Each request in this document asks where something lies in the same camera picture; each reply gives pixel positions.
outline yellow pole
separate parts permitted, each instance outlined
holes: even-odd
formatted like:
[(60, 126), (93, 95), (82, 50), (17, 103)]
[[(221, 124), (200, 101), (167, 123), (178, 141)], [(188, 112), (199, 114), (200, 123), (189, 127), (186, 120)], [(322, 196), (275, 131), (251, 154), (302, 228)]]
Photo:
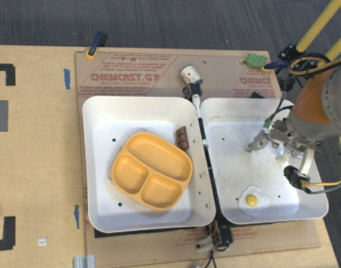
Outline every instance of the yellow pole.
[(334, 16), (337, 10), (341, 7), (341, 0), (331, 0), (327, 7), (322, 11), (311, 28), (307, 31), (304, 37), (296, 45), (298, 52), (305, 52), (313, 40), (317, 37), (320, 31), (325, 27), (329, 20)]
[[(333, 61), (340, 54), (341, 54), (341, 37), (339, 38), (339, 40), (337, 40), (334, 46), (332, 46), (331, 49), (325, 55), (329, 58), (329, 60)], [(324, 65), (322, 61), (318, 62), (318, 67), (322, 65)]]

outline wooden table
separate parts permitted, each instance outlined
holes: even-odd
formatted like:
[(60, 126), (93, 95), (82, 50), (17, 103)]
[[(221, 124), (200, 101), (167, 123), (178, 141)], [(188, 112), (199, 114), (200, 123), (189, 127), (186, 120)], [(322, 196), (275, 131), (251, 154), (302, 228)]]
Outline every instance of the wooden table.
[[(0, 267), (71, 267), (74, 256), (87, 253), (74, 56), (84, 50), (0, 45), (0, 64), (16, 67), (16, 86), (6, 86), (5, 73), (0, 71), (0, 100), (8, 101), (8, 132), (0, 132), (0, 238), (3, 217), (16, 217), (16, 245), (0, 251)], [(70, 70), (69, 90), (65, 90), (64, 69)], [(321, 243), (318, 248), (221, 257), (216, 263), (218, 267), (338, 267), (324, 221), (314, 223)], [(47, 245), (39, 246), (38, 239), (43, 237)]]

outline floor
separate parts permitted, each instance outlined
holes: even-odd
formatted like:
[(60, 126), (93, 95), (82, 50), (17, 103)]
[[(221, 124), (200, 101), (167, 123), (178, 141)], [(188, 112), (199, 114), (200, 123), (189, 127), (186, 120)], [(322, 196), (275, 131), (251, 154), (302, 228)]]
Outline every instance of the floor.
[[(331, 0), (0, 0), (0, 45), (266, 50), (272, 60), (296, 44)], [(341, 37), (341, 8), (308, 48), (326, 53)], [(288, 72), (280, 72), (278, 78)], [(298, 84), (287, 94), (294, 102)], [(337, 138), (316, 164), (323, 181), (341, 178)], [(341, 267), (341, 189), (328, 193), (324, 218)]]

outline white tray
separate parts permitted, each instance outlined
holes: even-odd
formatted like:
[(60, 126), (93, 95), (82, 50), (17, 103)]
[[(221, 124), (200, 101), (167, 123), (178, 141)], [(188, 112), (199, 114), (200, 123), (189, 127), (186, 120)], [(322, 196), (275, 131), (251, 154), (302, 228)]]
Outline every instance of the white tray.
[[(184, 98), (91, 97), (83, 105), (88, 207), (92, 225), (105, 233), (197, 227), (215, 217), (200, 128), (194, 106)], [(137, 132), (150, 132), (175, 144), (186, 126), (194, 171), (180, 200), (159, 212), (118, 190), (110, 173), (123, 144)]]
[[(291, 158), (286, 164), (277, 162), (278, 151), (270, 143), (260, 151), (244, 150), (278, 103), (278, 99), (210, 98), (201, 104), (221, 210), (232, 223), (321, 218), (328, 212), (325, 194), (306, 194), (293, 188), (284, 177), (283, 169), (288, 165), (299, 168), (300, 159)], [(287, 105), (292, 104), (285, 100), (282, 106)], [(288, 113), (282, 111), (275, 118), (282, 119)], [(308, 175), (311, 181), (321, 182), (315, 162)], [(245, 214), (238, 206), (238, 198), (250, 185), (259, 187), (270, 201), (256, 217)]]

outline cable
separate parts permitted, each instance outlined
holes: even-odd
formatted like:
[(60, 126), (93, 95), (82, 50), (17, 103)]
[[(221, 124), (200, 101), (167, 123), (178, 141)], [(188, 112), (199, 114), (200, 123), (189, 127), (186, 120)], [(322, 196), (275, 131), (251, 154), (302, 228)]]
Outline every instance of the cable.
[[(320, 67), (316, 67), (316, 68), (308, 69), (308, 70), (295, 69), (296, 65), (298, 65), (302, 61), (307, 61), (307, 60), (320, 61), (324, 64), (321, 65)], [(306, 54), (306, 55), (300, 56), (298, 59), (293, 60), (290, 63), (288, 69), (289, 69), (289, 72), (295, 76), (299, 76), (299, 77), (308, 76), (311, 78), (313, 77), (313, 75), (323, 73), (329, 69), (336, 68), (337, 66), (340, 66), (340, 65), (341, 65), (341, 58), (334, 60), (334, 61), (330, 61), (323, 54), (312, 53), (312, 54)]]
[(213, 258), (214, 258), (214, 251), (211, 250), (211, 251), (210, 251), (210, 258), (209, 258), (209, 261), (208, 261), (208, 263), (206, 263), (206, 265), (205, 265), (204, 268), (208, 268), (208, 267), (209, 267), (209, 265), (210, 265), (211, 261), (213, 260)]
[(304, 87), (304, 86), (303, 86), (303, 83), (299, 80), (298, 76), (295, 75), (294, 78), (295, 78), (295, 80), (298, 82), (300, 88), (303, 88), (303, 87)]
[(217, 267), (216, 267), (216, 263), (215, 263), (215, 258), (214, 258), (214, 256), (213, 256), (213, 264), (214, 264), (214, 267), (217, 268)]
[(326, 190), (320, 190), (318, 192), (314, 192), (308, 188), (305, 188), (304, 191), (307, 193), (307, 194), (323, 194), (323, 193), (328, 193), (328, 192), (332, 192), (333, 190), (337, 190), (341, 187), (341, 183), (333, 188), (330, 188), (330, 189), (326, 189)]
[[(288, 82), (288, 78), (286, 78), (286, 79), (284, 80), (284, 88), (287, 87), (287, 82)], [(287, 94), (287, 91), (283, 90), (283, 91), (282, 91), (282, 96), (281, 96), (280, 102), (279, 102), (279, 104), (278, 104), (278, 106), (277, 106), (277, 108), (276, 108), (274, 114), (280, 109), (280, 107), (281, 107), (281, 105), (282, 105), (284, 99), (286, 98), (286, 94)]]
[(264, 127), (264, 128), (270, 128), (271, 123), (272, 123), (274, 117), (275, 117), (279, 112), (281, 112), (281, 111), (283, 111), (283, 110), (286, 110), (286, 109), (291, 110), (292, 107), (293, 107), (292, 105), (290, 105), (290, 106), (284, 106), (284, 107), (282, 107), (282, 108), (277, 107), (277, 109), (273, 112), (273, 114), (271, 114), (271, 115), (265, 120), (265, 124), (263, 124), (263, 127)]
[(308, 183), (307, 186), (335, 186), (335, 185), (340, 185), (340, 181), (336, 181), (334, 183)]
[(223, 252), (223, 251), (225, 251), (229, 246), (230, 246), (230, 245), (227, 244), (227, 245), (225, 245), (225, 248), (223, 248), (223, 249), (219, 249), (220, 246), (217, 246), (217, 247), (215, 247), (215, 250), (216, 250), (216, 251), (219, 251), (219, 252)]

